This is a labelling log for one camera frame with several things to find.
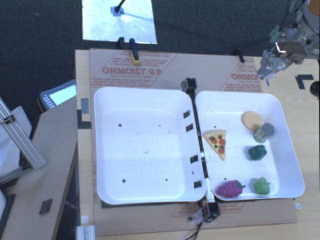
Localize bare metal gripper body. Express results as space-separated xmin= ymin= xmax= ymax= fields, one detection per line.
xmin=274 ymin=23 xmax=320 ymax=65

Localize light green pepper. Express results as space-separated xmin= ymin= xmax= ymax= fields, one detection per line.
xmin=252 ymin=176 xmax=271 ymax=195

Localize white plastic tray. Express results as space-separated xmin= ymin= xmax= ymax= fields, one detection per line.
xmin=194 ymin=90 xmax=306 ymax=202
xmin=93 ymin=86 xmax=207 ymax=206

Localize small green can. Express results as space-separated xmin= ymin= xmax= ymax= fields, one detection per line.
xmin=252 ymin=122 xmax=276 ymax=144

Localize brown cardboard board, red print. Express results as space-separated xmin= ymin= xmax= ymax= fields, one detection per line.
xmin=88 ymin=48 xmax=300 ymax=237

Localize purple grapes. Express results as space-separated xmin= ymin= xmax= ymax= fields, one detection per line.
xmin=215 ymin=179 xmax=246 ymax=199

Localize dark green pepper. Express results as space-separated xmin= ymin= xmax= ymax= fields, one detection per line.
xmin=247 ymin=144 xmax=268 ymax=162

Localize thin black and white rod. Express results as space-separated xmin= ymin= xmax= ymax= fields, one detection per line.
xmin=189 ymin=90 xmax=215 ymax=203

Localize black cylinder on white bracket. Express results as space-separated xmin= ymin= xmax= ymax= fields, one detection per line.
xmin=309 ymin=80 xmax=320 ymax=98

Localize yellow pizza slice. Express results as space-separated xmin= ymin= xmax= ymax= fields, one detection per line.
xmin=202 ymin=129 xmax=227 ymax=162

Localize black block with thin wires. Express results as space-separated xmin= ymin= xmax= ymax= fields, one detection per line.
xmin=180 ymin=77 xmax=198 ymax=94
xmin=199 ymin=200 xmax=221 ymax=223

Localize beige round biscuit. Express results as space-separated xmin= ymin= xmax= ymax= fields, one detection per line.
xmin=240 ymin=110 xmax=264 ymax=131

